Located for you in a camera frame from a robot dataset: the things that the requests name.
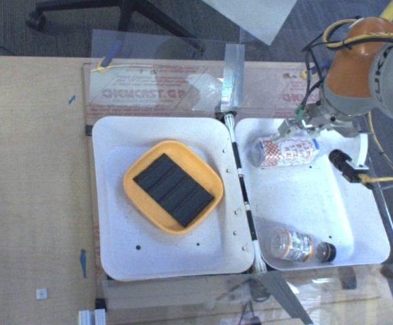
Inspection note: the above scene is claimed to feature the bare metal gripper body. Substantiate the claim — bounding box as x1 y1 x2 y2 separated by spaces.
298 100 360 138

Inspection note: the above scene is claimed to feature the clear bottle red white label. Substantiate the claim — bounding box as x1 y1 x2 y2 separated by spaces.
250 134 326 169

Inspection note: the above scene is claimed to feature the white plastic tray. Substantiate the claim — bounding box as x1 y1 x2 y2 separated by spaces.
91 115 256 282
233 117 392 272

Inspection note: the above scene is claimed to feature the thin black and white rod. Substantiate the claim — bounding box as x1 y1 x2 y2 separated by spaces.
223 113 268 274

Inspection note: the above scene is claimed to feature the clear bottle orange label black cap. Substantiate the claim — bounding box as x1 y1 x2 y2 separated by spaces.
270 226 338 264

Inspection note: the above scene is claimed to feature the black ribbed rectangular pad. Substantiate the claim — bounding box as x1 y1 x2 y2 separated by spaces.
132 152 215 229

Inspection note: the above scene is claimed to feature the brown cardboard board red print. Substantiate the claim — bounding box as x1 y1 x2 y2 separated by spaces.
82 58 388 313

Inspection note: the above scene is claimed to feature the orange plate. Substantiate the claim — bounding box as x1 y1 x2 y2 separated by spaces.
122 139 225 236

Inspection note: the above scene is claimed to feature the black office chair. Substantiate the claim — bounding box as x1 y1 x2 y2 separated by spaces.
26 0 216 52

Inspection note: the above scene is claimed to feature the black cylinder on white bracket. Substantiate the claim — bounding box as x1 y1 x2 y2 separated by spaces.
328 132 371 184

